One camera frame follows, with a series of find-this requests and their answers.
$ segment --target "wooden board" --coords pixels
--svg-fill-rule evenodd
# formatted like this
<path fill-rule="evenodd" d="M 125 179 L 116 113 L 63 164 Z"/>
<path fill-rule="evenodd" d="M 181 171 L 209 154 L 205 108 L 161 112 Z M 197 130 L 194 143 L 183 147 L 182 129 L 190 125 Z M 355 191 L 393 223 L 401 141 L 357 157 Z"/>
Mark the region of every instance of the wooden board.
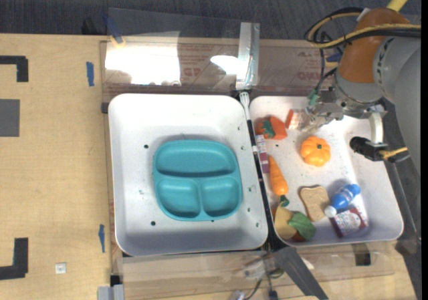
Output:
<path fill-rule="evenodd" d="M 19 137 L 0 137 L 0 265 L 12 264 L 14 238 L 29 239 L 29 272 L 0 281 L 2 299 L 96 299 L 110 282 L 99 40 L 0 35 L 1 55 L 29 60 L 27 83 L 16 82 L 14 65 L 0 65 L 0 98 L 21 105 Z M 67 273 L 56 274 L 62 262 Z"/>

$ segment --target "red packaging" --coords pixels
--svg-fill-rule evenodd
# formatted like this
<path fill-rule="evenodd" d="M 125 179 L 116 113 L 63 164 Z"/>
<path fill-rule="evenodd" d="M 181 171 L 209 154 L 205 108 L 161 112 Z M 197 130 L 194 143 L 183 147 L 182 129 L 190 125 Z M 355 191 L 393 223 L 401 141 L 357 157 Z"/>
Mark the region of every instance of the red packaging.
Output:
<path fill-rule="evenodd" d="M 367 217 L 362 213 L 359 206 L 338 213 L 330 219 L 330 222 L 339 237 L 350 235 L 368 227 Z"/>
<path fill-rule="evenodd" d="M 263 135 L 255 135 L 255 143 L 257 144 L 257 151 L 259 152 L 261 171 L 263 173 L 269 173 L 268 153 L 266 152 L 266 143 Z"/>

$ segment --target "toy bread slice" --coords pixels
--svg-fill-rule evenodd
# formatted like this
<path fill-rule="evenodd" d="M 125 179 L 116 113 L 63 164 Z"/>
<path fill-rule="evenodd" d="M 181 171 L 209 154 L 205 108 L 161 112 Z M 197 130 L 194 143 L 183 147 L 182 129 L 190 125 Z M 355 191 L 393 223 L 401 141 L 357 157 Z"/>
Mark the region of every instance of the toy bread slice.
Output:
<path fill-rule="evenodd" d="M 306 214 L 312 222 L 318 222 L 325 217 L 324 209 L 330 205 L 330 199 L 324 187 L 302 187 L 299 196 L 306 208 Z"/>

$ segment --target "teal divided plate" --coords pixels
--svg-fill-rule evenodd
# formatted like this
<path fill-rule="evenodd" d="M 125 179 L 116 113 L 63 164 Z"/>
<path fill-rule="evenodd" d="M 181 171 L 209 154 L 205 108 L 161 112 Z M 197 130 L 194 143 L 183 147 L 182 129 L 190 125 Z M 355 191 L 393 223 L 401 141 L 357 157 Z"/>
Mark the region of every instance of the teal divided plate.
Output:
<path fill-rule="evenodd" d="M 163 144 L 154 154 L 153 180 L 159 207 L 177 220 L 227 218 L 242 201 L 235 154 L 216 141 Z"/>

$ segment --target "toy pumpkin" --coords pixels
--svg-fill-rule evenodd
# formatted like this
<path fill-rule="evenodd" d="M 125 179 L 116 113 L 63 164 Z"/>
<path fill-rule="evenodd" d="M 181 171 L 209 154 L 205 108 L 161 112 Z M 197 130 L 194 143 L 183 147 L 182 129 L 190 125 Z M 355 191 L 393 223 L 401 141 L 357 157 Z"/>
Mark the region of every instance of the toy pumpkin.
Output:
<path fill-rule="evenodd" d="M 331 157 L 330 146 L 325 139 L 311 136 L 303 141 L 300 148 L 300 155 L 307 164 L 321 167 Z"/>

